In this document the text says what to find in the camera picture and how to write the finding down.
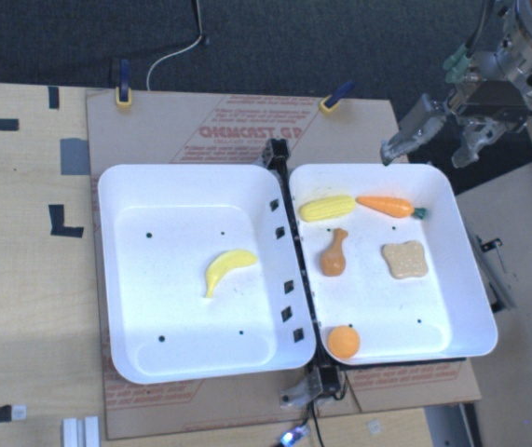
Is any white plastic tray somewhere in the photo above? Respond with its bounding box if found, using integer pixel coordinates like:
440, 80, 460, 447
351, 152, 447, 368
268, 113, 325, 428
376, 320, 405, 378
97, 163, 319, 386
288, 162, 499, 367

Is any brown cardboard board red print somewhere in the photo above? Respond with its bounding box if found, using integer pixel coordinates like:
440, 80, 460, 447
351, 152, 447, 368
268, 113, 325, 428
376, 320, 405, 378
85, 88, 484, 440

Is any orange ball fruit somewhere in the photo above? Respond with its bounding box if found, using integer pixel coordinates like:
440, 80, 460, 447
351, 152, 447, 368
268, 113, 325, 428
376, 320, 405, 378
326, 324, 361, 360

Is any yellow corn cob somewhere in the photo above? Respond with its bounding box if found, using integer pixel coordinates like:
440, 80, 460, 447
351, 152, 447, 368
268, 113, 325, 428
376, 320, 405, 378
298, 195, 358, 224

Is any orange carrot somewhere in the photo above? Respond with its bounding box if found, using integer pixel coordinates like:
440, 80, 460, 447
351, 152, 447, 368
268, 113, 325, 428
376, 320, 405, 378
355, 195, 429, 221

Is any black block with thin wires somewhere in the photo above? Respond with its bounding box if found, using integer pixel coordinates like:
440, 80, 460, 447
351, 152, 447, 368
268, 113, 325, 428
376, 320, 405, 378
310, 364, 347, 400
263, 137, 293, 172

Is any beige bread slice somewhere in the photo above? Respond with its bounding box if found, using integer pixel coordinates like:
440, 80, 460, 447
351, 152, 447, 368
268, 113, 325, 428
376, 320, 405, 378
380, 239, 430, 280

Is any brown chicken drumstick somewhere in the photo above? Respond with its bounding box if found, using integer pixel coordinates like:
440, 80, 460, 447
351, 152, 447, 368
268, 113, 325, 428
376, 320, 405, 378
319, 227, 350, 278

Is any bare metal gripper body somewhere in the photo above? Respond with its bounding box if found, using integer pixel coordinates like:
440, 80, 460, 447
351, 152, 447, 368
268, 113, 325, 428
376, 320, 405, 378
450, 20, 532, 132

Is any yellow banana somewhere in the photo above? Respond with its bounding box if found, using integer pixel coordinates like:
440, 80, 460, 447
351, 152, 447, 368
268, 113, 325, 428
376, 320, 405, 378
203, 248, 260, 300

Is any thin black rod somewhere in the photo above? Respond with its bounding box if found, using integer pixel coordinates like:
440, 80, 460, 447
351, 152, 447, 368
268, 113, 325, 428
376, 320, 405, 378
278, 168, 330, 370

